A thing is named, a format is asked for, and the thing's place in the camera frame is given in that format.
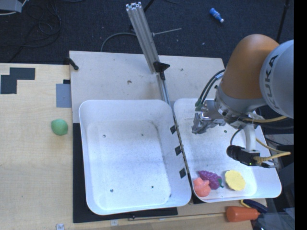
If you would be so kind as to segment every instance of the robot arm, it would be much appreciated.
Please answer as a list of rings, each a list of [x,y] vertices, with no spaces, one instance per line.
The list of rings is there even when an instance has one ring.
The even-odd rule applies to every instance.
[[[244,152],[250,153],[255,147],[256,120],[263,119],[254,113],[258,107],[268,105],[283,117],[294,118],[293,61],[293,40],[279,45],[260,34],[243,38],[234,49],[224,74],[213,78],[215,81],[222,78],[215,99],[200,98],[196,102],[195,110],[200,112],[195,114],[192,132],[201,134],[208,128],[228,123],[245,131]]]

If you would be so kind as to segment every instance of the orange bottle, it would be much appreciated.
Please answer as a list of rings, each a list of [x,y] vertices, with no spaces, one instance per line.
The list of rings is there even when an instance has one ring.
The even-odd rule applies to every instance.
[[[229,206],[226,210],[227,219],[230,222],[256,220],[260,213],[255,208]]]

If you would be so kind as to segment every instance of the wooden table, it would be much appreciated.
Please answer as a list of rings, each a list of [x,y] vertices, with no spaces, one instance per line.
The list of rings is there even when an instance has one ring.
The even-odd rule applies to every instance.
[[[249,221],[227,222],[226,207],[238,201],[191,202],[172,217],[73,223],[72,110],[56,104],[56,84],[70,79],[70,66],[0,63],[0,75],[10,68],[35,68],[35,80],[18,80],[16,94],[0,94],[1,229],[252,229]],[[64,136],[51,130],[58,118],[68,123]]]

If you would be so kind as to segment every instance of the green toy fruit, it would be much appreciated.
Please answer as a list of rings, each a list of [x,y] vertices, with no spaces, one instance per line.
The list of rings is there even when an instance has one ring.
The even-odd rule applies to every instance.
[[[68,125],[63,119],[56,119],[51,122],[51,128],[53,133],[58,136],[63,136],[67,134]]]

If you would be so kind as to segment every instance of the yellow toy slice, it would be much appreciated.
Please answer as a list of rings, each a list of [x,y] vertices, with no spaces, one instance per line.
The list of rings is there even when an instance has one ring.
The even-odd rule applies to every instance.
[[[235,191],[243,190],[246,184],[241,173],[234,170],[229,170],[225,173],[225,181],[227,185]]]

